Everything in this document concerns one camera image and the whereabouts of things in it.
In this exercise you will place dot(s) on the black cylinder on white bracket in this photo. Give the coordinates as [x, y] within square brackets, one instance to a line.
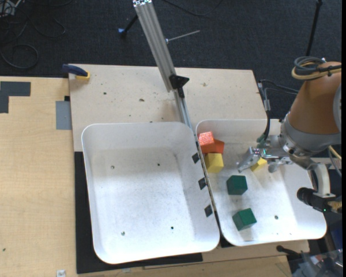
[323, 180]

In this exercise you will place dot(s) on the green cube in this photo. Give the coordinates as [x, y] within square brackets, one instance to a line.
[237, 185]
[244, 219]

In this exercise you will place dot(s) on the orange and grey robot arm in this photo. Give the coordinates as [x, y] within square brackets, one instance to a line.
[314, 105]

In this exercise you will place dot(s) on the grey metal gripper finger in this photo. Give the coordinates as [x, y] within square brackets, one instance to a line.
[248, 160]
[272, 166]

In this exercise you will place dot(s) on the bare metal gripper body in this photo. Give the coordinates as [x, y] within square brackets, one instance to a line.
[276, 149]

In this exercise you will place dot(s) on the white plastic tray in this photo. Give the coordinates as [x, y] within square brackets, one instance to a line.
[144, 200]
[271, 206]

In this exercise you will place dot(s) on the yellow cube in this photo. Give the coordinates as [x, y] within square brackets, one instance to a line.
[259, 164]
[214, 162]

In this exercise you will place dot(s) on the orange cube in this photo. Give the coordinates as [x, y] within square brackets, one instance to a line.
[217, 146]
[206, 138]

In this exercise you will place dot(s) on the pale wood board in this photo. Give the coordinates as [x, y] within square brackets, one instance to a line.
[127, 97]

